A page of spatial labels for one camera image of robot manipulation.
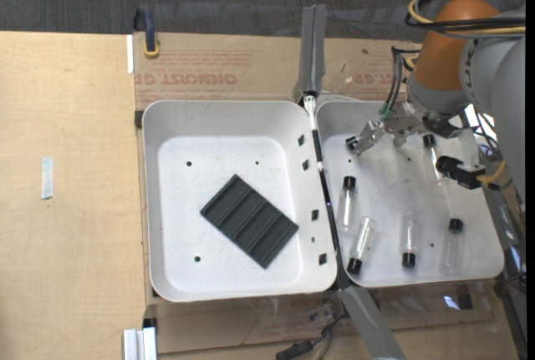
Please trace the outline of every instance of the test tube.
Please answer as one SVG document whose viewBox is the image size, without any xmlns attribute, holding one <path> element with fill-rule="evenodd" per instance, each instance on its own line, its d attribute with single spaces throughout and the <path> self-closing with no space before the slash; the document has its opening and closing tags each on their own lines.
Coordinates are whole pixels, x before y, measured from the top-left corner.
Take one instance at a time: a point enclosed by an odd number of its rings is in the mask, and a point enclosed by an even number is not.
<svg viewBox="0 0 535 360">
<path fill-rule="evenodd" d="M 367 262 L 372 247 L 375 242 L 377 222 L 371 217 L 363 217 L 359 225 L 357 236 L 349 249 L 348 272 L 359 274 L 362 264 Z"/>
<path fill-rule="evenodd" d="M 426 134 L 423 138 L 424 141 L 424 167 L 427 174 L 427 180 L 431 186 L 441 185 L 444 181 L 442 173 L 436 169 L 436 161 L 441 156 L 441 153 L 436 144 L 436 139 L 433 134 Z"/>
<path fill-rule="evenodd" d="M 441 261 L 445 274 L 458 274 L 461 269 L 462 227 L 461 219 L 450 219 Z"/>
<path fill-rule="evenodd" d="M 420 251 L 420 214 L 414 210 L 403 212 L 400 234 L 401 265 L 413 268 Z"/>
<path fill-rule="evenodd" d="M 356 201 L 356 179 L 345 176 L 336 210 L 336 222 L 340 231 L 345 234 L 354 234 L 354 213 Z"/>
</svg>

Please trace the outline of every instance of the metal bracket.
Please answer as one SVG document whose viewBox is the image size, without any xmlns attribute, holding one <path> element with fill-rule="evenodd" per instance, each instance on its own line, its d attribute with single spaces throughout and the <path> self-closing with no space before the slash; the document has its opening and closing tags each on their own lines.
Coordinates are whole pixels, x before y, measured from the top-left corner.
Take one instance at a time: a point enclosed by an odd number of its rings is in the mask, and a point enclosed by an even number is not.
<svg viewBox="0 0 535 360">
<path fill-rule="evenodd" d="M 158 360 L 156 328 L 127 329 L 122 337 L 123 360 Z"/>
<path fill-rule="evenodd" d="M 423 119 L 423 123 L 427 130 L 443 139 L 454 139 L 465 130 L 465 128 L 450 124 L 449 119 Z"/>
<path fill-rule="evenodd" d="M 394 145 L 402 146 L 407 137 L 424 129 L 421 120 L 409 109 L 406 102 L 396 102 L 392 115 L 385 121 L 385 131 L 394 134 Z"/>
<path fill-rule="evenodd" d="M 379 121 L 368 121 L 358 136 L 345 140 L 347 146 L 360 156 L 365 150 L 374 146 L 383 137 L 383 123 Z"/>
<path fill-rule="evenodd" d="M 301 57 L 299 79 L 293 98 L 299 103 L 304 94 L 317 96 L 321 92 L 321 78 L 325 74 L 324 38 L 327 24 L 327 6 L 303 8 L 301 24 Z"/>
</svg>

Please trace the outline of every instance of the black cable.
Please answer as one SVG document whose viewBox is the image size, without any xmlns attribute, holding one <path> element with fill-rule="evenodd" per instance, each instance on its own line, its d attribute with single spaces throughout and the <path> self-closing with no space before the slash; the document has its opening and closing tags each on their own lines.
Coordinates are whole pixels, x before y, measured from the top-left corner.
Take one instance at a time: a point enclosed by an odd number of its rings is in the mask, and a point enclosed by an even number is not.
<svg viewBox="0 0 535 360">
<path fill-rule="evenodd" d="M 325 353 L 329 350 L 329 347 L 331 346 L 331 342 L 333 339 L 333 327 L 336 325 L 336 323 L 345 317 L 348 317 L 349 314 L 342 313 L 339 316 L 337 316 L 333 322 L 326 325 L 322 331 L 319 338 L 313 340 L 313 341 L 304 341 L 301 343 L 294 343 L 290 348 L 287 348 L 281 352 L 278 352 L 275 359 L 276 360 L 290 360 L 291 358 L 295 358 L 297 356 L 300 356 L 301 354 L 305 354 L 306 352 L 312 351 L 312 349 L 321 341 L 323 341 L 325 338 L 327 338 L 327 342 L 325 346 L 322 348 L 322 350 L 319 352 L 317 360 L 323 359 Z"/>
<path fill-rule="evenodd" d="M 483 121 L 485 121 L 487 123 L 487 125 L 492 129 L 492 131 L 494 131 L 494 124 L 491 123 L 491 121 L 488 120 L 488 118 L 485 116 L 485 114 L 482 114 L 480 112 L 478 112 L 478 114 L 483 118 Z"/>
<path fill-rule="evenodd" d="M 405 59 L 403 59 L 403 67 L 409 71 L 413 71 L 414 68 L 412 68 L 411 66 L 409 66 L 409 64 L 407 63 L 407 61 Z"/>
<path fill-rule="evenodd" d="M 488 146 L 494 151 L 496 156 L 500 160 L 503 160 L 502 153 L 499 150 L 499 148 L 492 146 L 492 142 L 494 142 L 496 145 L 497 145 L 497 142 L 491 136 L 489 136 L 487 134 L 487 132 L 485 131 L 485 129 L 483 128 L 483 124 L 482 124 L 482 120 L 481 120 L 481 117 L 479 115 L 479 112 L 475 112 L 475 114 L 476 114 L 476 118 L 477 118 L 477 123 L 479 124 L 479 129 L 481 130 L 481 135 L 485 138 L 485 140 L 487 141 Z"/>
<path fill-rule="evenodd" d="M 396 52 L 396 53 L 400 53 L 400 54 L 403 54 L 403 53 L 419 53 L 420 50 L 419 49 L 400 49 L 400 48 L 396 48 L 396 47 L 392 47 L 392 51 L 393 52 Z"/>
<path fill-rule="evenodd" d="M 421 16 L 420 10 L 433 0 L 415 0 L 413 10 Z M 526 25 L 525 17 L 511 17 L 511 18 L 471 18 L 467 20 L 449 20 L 443 22 L 416 23 L 411 22 L 412 16 L 410 13 L 405 15 L 405 24 L 415 28 L 424 28 L 427 30 L 435 30 L 438 33 L 459 32 L 466 30 L 486 30 L 489 28 L 515 28 L 524 27 Z"/>
<path fill-rule="evenodd" d="M 388 97 L 386 98 L 386 102 L 390 102 L 390 99 L 392 99 L 392 94 L 394 94 L 394 88 L 395 88 L 395 73 L 394 70 L 392 70 L 392 83 L 390 84 L 390 91 L 388 92 Z"/>
<path fill-rule="evenodd" d="M 398 99 L 398 94 L 400 93 L 400 86 L 401 86 L 401 79 L 403 78 L 403 71 L 401 69 L 401 63 L 396 62 L 394 58 L 394 65 L 397 64 L 397 77 L 395 82 L 395 91 L 394 91 L 394 97 L 392 98 L 392 101 L 390 102 L 389 110 L 392 110 L 394 108 L 395 101 Z"/>
<path fill-rule="evenodd" d="M 415 28 L 440 29 L 455 32 L 458 30 L 488 29 L 488 28 L 521 28 L 526 26 L 525 17 L 509 18 L 469 18 L 465 20 L 446 20 L 443 22 L 413 23 L 411 15 L 405 16 L 405 24 Z"/>
</svg>

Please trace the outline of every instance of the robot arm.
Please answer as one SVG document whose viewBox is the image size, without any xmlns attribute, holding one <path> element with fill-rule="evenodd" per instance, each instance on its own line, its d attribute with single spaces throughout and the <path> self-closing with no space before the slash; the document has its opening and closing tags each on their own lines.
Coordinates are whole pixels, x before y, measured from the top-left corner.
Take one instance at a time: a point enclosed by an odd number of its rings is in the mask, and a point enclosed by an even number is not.
<svg viewBox="0 0 535 360">
<path fill-rule="evenodd" d="M 500 153 L 525 202 L 525 5 L 519 11 L 499 13 L 482 0 L 450 0 L 431 21 L 420 13 L 430 1 L 414 0 L 409 5 L 405 22 L 428 32 L 411 68 L 407 99 L 383 109 L 384 130 L 395 135 L 396 146 L 422 130 L 469 141 L 473 138 L 469 124 L 465 121 L 463 127 L 456 127 L 450 119 L 463 119 L 466 107 L 473 104 L 478 112 L 494 118 Z M 363 145 L 358 142 L 348 145 L 357 152 L 364 149 L 359 149 Z M 473 178 L 480 180 L 481 169 L 473 156 L 466 152 L 462 167 L 469 173 L 472 167 Z"/>
</svg>

